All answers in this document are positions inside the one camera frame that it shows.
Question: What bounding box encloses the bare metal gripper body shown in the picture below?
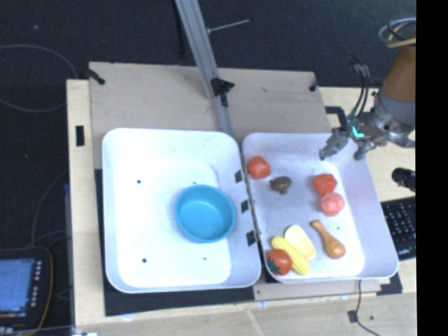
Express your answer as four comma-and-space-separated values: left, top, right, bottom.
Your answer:
353, 107, 417, 150

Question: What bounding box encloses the orange-red toy pepper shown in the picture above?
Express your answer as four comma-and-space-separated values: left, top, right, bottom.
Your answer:
311, 173, 338, 197
246, 155, 272, 180

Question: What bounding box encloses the pink round toy food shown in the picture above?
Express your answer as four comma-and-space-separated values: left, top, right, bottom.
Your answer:
318, 191, 346, 218

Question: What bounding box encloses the brown toy mushroom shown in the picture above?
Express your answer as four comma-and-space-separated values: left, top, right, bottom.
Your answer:
269, 175, 293, 196

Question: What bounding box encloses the white plastic tray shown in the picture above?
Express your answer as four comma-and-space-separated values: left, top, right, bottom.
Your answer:
101, 127, 263, 295
240, 132, 400, 285

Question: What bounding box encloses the black keyboard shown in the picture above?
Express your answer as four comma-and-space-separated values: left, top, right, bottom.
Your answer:
380, 197, 417, 262

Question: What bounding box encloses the brown toy chicken drumstick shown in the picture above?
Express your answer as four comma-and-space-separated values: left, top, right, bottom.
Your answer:
310, 219, 347, 260

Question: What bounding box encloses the pale yellow toy slice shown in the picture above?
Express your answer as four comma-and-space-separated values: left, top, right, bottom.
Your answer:
283, 224, 318, 261

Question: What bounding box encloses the yellow toy corn cob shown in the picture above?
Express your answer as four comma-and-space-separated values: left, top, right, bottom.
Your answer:
270, 235, 312, 277

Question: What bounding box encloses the red toy tomato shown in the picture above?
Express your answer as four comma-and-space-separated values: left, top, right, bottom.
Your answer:
266, 248, 293, 277

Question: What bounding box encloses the blue bowl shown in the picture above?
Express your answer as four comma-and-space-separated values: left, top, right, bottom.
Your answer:
174, 184, 237, 244

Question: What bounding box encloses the brown cardboard board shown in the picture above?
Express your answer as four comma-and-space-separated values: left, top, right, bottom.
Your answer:
87, 60, 382, 302

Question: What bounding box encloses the black cylinder on white bracket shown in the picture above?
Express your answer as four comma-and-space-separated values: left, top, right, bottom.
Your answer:
391, 167, 417, 193

